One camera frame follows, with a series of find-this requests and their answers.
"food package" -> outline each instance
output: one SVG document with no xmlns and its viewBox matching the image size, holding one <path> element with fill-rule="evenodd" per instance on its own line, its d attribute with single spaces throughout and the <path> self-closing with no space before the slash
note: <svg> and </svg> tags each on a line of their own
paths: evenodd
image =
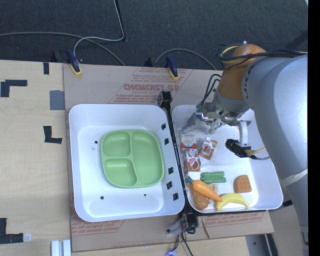
<svg viewBox="0 0 320 256">
<path fill-rule="evenodd" d="M 183 173 L 187 175 L 188 172 L 200 171 L 200 159 L 197 149 L 187 149 L 182 152 Z"/>
<path fill-rule="evenodd" d="M 200 159 L 198 155 L 196 136 L 191 131 L 189 133 L 181 134 L 180 139 L 184 175 L 187 175 L 188 172 L 199 172 Z"/>
<path fill-rule="evenodd" d="M 218 142 L 216 140 L 211 139 L 210 137 L 205 137 L 199 151 L 199 158 L 202 165 L 210 162 L 217 143 Z"/>
</svg>

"green divided plate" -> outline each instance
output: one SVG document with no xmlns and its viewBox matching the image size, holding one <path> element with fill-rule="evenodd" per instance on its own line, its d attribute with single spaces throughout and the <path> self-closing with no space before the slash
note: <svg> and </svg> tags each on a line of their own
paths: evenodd
<svg viewBox="0 0 320 256">
<path fill-rule="evenodd" d="M 101 158 L 106 179 L 116 187 L 150 187 L 165 175 L 159 141 L 146 130 L 123 129 L 106 133 L 101 140 Z"/>
</svg>

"wooden table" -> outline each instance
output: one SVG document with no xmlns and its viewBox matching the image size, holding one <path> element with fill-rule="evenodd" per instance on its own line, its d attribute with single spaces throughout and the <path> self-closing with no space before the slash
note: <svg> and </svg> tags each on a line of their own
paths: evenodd
<svg viewBox="0 0 320 256">
<path fill-rule="evenodd" d="M 7 234 L 31 234 L 29 242 L 0 244 L 0 255 L 46 256 L 54 240 L 68 240 L 70 206 L 65 111 L 50 110 L 50 91 L 63 91 L 63 64 L 0 61 L 0 81 L 27 80 L 0 97 L 0 218 Z M 44 126 L 62 143 L 45 143 Z M 194 255 L 248 256 L 245 237 L 190 241 Z M 75 256 L 164 256 L 173 244 L 74 252 Z M 179 256 L 189 255 L 180 242 Z"/>
</svg>

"toy banana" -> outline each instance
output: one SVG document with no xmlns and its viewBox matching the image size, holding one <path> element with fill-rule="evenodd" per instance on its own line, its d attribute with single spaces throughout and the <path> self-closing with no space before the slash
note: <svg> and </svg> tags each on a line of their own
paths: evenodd
<svg viewBox="0 0 320 256">
<path fill-rule="evenodd" d="M 242 204 L 248 207 L 250 204 L 246 202 L 244 197 L 238 193 L 226 193 L 220 196 L 222 202 L 216 202 L 215 207 L 217 210 L 220 210 L 222 207 L 226 206 L 229 203 Z"/>
</svg>

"toy cucumber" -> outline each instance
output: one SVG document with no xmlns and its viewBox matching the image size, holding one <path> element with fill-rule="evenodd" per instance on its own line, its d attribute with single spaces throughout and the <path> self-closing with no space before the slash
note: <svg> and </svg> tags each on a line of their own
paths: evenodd
<svg viewBox="0 0 320 256">
<path fill-rule="evenodd" d="M 206 184 L 225 183 L 227 179 L 224 177 L 224 171 L 202 172 L 200 180 Z"/>
</svg>

